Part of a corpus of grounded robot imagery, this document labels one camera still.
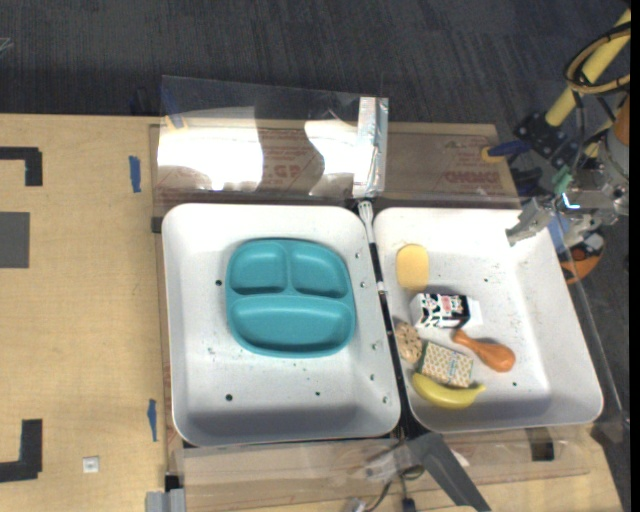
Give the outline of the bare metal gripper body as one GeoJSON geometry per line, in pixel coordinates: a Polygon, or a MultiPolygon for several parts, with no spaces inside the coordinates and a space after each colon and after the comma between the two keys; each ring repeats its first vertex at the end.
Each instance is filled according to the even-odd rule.
{"type": "Polygon", "coordinates": [[[562,174],[552,180],[556,209],[566,216],[590,216],[611,225],[629,215],[629,180],[604,172],[562,174]]]}

